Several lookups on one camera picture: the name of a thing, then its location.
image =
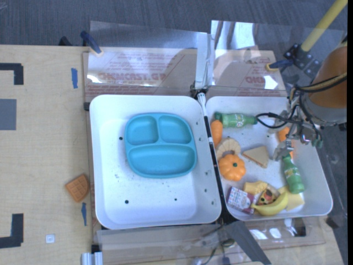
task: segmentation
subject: blue plate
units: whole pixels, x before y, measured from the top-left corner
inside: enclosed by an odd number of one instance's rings
[[[125,150],[131,169],[147,178],[173,178],[196,165],[196,147],[189,124],[167,113],[131,118],[125,127]]]

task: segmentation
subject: gray square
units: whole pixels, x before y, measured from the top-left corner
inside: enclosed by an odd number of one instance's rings
[[[16,130],[16,99],[0,99],[0,130]]]

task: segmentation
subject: wooden surface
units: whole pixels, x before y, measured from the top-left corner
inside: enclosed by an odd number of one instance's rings
[[[82,80],[86,51],[86,47],[0,45],[0,62],[24,66],[23,86],[14,86],[13,72],[0,71],[0,99],[17,100],[16,131],[0,130],[0,237],[10,236],[12,214],[24,214],[24,242],[0,248],[0,264],[75,265],[82,253],[90,252],[90,195],[83,201],[85,226],[82,203],[65,190],[70,180],[89,175]],[[76,89],[71,68],[78,73]],[[331,228],[323,218],[321,222],[323,244],[266,250],[266,255],[273,264],[343,264]],[[46,243],[48,234],[55,234],[54,243]]]

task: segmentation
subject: dark gray floor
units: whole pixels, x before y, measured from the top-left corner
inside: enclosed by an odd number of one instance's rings
[[[82,45],[90,21],[210,31],[211,20],[314,28],[335,0],[0,0],[0,44]],[[347,31],[347,7],[329,29]],[[319,150],[334,197],[331,224],[345,264],[347,253],[347,133],[324,130]]]

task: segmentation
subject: white plastic tray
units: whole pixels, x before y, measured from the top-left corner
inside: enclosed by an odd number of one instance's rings
[[[102,95],[89,107],[95,210],[108,229],[205,224],[217,220],[221,201],[199,103],[183,96]],[[137,175],[125,155],[124,130],[142,113],[172,113],[194,135],[197,163],[187,175],[155,179]]]
[[[244,113],[257,115],[260,113],[280,114],[286,109],[287,99],[283,97],[212,97],[206,103],[206,109],[210,121],[214,120],[215,112],[221,113]],[[273,125],[274,120],[261,118],[267,124]],[[269,156],[272,158],[279,141],[275,133],[269,133],[269,129],[257,123],[256,125],[245,126],[240,129],[225,128],[223,137],[230,136],[236,139],[242,148],[242,152],[265,145]],[[275,216],[248,215],[234,208],[228,207],[228,211],[239,220],[268,220],[284,219],[304,216],[321,216],[328,214],[333,207],[331,193],[317,154],[317,150],[311,144],[303,145],[300,142],[292,141],[294,147],[293,162],[299,168],[303,184],[306,190],[301,193],[304,205],[290,211],[283,210]],[[261,168],[254,162],[244,160],[247,172],[239,182],[232,182],[221,178],[223,193],[226,195],[231,186],[243,189],[244,182],[255,182],[262,180],[272,184],[275,188],[281,188],[286,184],[284,174],[281,170],[280,161],[269,160],[266,169]]]

